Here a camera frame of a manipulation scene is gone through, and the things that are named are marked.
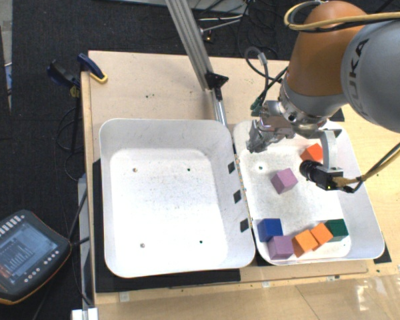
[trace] cube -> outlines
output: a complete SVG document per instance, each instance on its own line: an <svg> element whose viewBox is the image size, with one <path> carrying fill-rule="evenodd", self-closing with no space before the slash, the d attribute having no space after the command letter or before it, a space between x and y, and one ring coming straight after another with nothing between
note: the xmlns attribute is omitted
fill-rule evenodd
<svg viewBox="0 0 400 320"><path fill-rule="evenodd" d="M316 250L319 247L310 230L304 230L292 238L293 253L296 257L302 256L304 253Z"/></svg>
<svg viewBox="0 0 400 320"><path fill-rule="evenodd" d="M290 236L274 236L268 241L270 259L288 259L293 255L293 244Z"/></svg>
<svg viewBox="0 0 400 320"><path fill-rule="evenodd" d="M321 161L323 160L323 149L321 146L316 143L312 146L309 146L304 152L301 154L301 159L312 160L312 161Z"/></svg>
<svg viewBox="0 0 400 320"><path fill-rule="evenodd" d="M278 171L274 177L271 178L271 183L277 193L282 194L292 189L298 183L298 179L296 179L296 176L290 168L286 168Z"/></svg>
<svg viewBox="0 0 400 320"><path fill-rule="evenodd" d="M279 218L265 218L258 223L260 242L268 242L273 236L283 236L283 229Z"/></svg>
<svg viewBox="0 0 400 320"><path fill-rule="evenodd" d="M333 235L333 238L329 242L338 242L348 236L347 226L343 219L330 219L325 225Z"/></svg>
<svg viewBox="0 0 400 320"><path fill-rule="evenodd" d="M317 224L314 228L311 229L311 233L313 234L315 240L318 242L319 246L329 242L332 238L332 232L324 223Z"/></svg>

